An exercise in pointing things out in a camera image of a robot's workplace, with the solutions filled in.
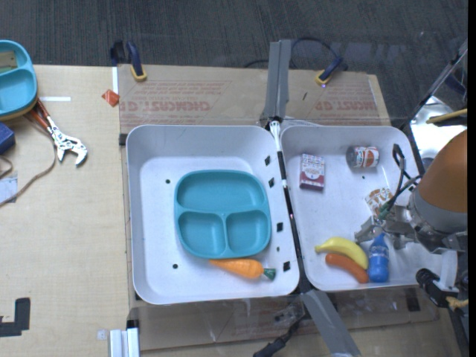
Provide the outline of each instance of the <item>white plastic tray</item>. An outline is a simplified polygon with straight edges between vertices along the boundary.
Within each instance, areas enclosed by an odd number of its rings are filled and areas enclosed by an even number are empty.
[[[172,304],[280,296],[295,290],[295,246],[269,132],[258,126],[139,126],[130,132],[126,151],[132,276],[142,299]],[[177,182],[193,171],[218,169],[251,173],[266,190],[271,240],[254,258],[277,269],[273,281],[232,275],[188,253],[179,241],[174,225]]]
[[[389,126],[290,126],[283,130],[281,142],[304,269],[312,285],[328,292],[406,286],[416,284],[415,274],[421,268],[440,273],[441,256],[430,254],[420,244],[412,242],[398,251],[387,242],[390,279],[386,283],[359,284],[347,272],[327,266],[324,261],[326,253],[317,254],[314,250],[316,245],[333,236],[354,240],[354,233],[361,230],[361,225],[371,215],[365,196],[381,187],[389,187],[392,193],[395,192],[399,168],[393,160],[393,144],[400,145],[408,174],[419,174],[411,145],[403,132]],[[377,147],[381,156],[379,165],[350,169],[345,158],[349,145]],[[324,157],[325,186],[322,191],[299,188],[302,153]],[[409,192],[405,191],[396,204],[406,205],[408,197]],[[370,243],[362,243],[365,251]]]

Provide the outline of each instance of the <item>table surface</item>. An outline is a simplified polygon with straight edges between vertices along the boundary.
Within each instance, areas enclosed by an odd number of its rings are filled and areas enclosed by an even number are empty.
[[[84,165],[66,155],[16,203],[0,208],[0,316],[13,321],[17,298],[30,298],[30,329],[0,338],[5,356],[107,356],[104,336],[124,329],[129,314],[123,150],[118,107],[102,94],[112,68],[37,65],[39,96],[66,134],[88,147]],[[7,125],[16,145],[7,156],[18,185],[55,156],[51,139],[24,118]],[[437,320],[353,329],[363,356],[458,356],[448,311]],[[144,352],[145,356],[252,355],[270,340]],[[329,356],[319,334],[299,335],[279,356]]]

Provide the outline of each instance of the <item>blue divided plate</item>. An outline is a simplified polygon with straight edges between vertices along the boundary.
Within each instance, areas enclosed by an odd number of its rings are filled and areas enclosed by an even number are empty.
[[[248,257],[271,238],[266,192],[256,177],[237,170],[183,176],[175,191],[175,221],[184,248],[202,258]]]
[[[0,40],[0,53],[13,51],[16,68],[0,73],[0,120],[26,114],[36,102],[36,75],[30,55],[18,43]]]

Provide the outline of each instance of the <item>can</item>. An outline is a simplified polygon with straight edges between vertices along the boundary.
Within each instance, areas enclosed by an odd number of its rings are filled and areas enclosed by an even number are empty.
[[[350,146],[346,160],[351,168],[371,168],[379,163],[380,153],[377,147]]]

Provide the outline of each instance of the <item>sponge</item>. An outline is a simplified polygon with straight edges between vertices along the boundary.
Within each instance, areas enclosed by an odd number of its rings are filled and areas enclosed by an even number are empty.
[[[15,144],[15,134],[11,129],[0,122],[0,155]]]

